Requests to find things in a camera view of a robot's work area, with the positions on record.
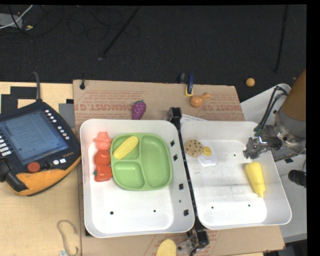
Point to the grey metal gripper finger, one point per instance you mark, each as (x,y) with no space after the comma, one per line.
(260,141)
(250,151)

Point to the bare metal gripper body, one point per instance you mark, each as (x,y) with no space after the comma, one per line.
(275,143)

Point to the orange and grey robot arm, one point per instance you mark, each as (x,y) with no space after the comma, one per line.
(296,100)

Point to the yellow mustard bottle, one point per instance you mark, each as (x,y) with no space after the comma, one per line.
(255,176)

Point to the white fried egg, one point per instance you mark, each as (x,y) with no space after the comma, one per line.
(208,157)

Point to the white plastic tray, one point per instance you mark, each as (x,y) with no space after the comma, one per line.
(135,207)
(230,200)

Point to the brown chocolate chip biscuit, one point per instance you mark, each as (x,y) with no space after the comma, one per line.
(192,148)

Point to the orange ball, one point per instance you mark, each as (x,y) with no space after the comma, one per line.
(250,82)

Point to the orange chicken drumstick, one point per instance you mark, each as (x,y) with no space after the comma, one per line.
(197,100)

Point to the green divided plate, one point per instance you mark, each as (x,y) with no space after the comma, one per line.
(155,162)

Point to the brown cardboard board red print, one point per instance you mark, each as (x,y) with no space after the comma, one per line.
(160,105)

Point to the purple grapes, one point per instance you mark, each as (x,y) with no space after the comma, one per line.
(139,110)

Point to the yellow corn cob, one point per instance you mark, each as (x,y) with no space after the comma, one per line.
(125,147)

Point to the yellow rounded toy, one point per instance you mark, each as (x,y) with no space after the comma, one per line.
(166,248)

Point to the orange figure-shaped bottle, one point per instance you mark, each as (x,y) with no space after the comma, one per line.
(102,156)

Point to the red bell pepper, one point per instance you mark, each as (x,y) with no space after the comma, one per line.
(103,173)

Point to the black cylinder on white bracket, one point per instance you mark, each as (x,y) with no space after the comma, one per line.
(298,178)

